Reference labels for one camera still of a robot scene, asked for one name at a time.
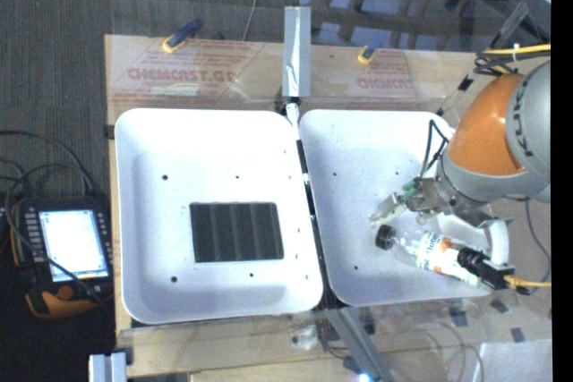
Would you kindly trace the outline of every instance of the black rectangle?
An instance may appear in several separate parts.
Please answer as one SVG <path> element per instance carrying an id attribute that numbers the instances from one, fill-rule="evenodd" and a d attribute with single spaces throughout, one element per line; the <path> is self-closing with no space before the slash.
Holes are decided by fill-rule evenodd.
<path id="1" fill-rule="evenodd" d="M 283 259 L 277 205 L 273 202 L 193 202 L 195 261 Z"/>

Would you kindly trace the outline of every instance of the gray carpet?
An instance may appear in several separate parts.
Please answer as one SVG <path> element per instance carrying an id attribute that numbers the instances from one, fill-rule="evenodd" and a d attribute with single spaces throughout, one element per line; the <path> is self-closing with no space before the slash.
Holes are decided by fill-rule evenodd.
<path id="1" fill-rule="evenodd" d="M 182 24 L 189 4 L 202 9 L 209 33 L 241 39 L 252 0 L 0 0 L 0 131 L 63 142 L 108 194 L 104 36 L 165 36 Z M 294 4 L 298 0 L 258 1 L 269 12 Z M 250 39 L 280 40 L 280 22 L 261 18 L 255 14 Z M 0 137 L 0 158 L 24 169 L 64 159 L 49 143 L 19 136 Z M 8 173 L 0 164 L 0 175 Z M 0 185 L 5 190 L 7 183 Z M 55 170 L 43 184 L 57 197 L 79 187 L 69 171 Z M 0 267 L 0 380 L 86 380 L 87 355 L 113 350 L 113 319 L 101 310 L 57 322 L 31 318 L 7 253 Z"/>

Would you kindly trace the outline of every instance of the black bottle cap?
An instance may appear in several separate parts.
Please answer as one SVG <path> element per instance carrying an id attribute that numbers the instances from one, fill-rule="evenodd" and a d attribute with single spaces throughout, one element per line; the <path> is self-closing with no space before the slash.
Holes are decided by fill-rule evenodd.
<path id="1" fill-rule="evenodd" d="M 394 236 L 396 236 L 396 229 L 382 225 L 376 233 L 376 246 L 383 250 L 390 250 L 394 245 Z"/>

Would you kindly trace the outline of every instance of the metal strip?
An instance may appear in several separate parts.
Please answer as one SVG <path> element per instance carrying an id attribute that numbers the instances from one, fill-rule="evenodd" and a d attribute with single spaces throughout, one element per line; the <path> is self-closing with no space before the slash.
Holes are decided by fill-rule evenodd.
<path id="1" fill-rule="evenodd" d="M 285 8 L 285 47 L 283 51 L 284 98 L 311 94 L 311 9 Z"/>

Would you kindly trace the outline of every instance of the bottle label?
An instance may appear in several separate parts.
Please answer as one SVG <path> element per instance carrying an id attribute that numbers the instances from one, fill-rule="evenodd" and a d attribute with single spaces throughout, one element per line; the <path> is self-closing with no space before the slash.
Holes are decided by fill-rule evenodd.
<path id="1" fill-rule="evenodd" d="M 426 271 L 461 280 L 478 286 L 480 278 L 471 274 L 458 263 L 458 253 L 466 245 L 451 237 L 426 231 L 418 247 L 415 264 Z"/>

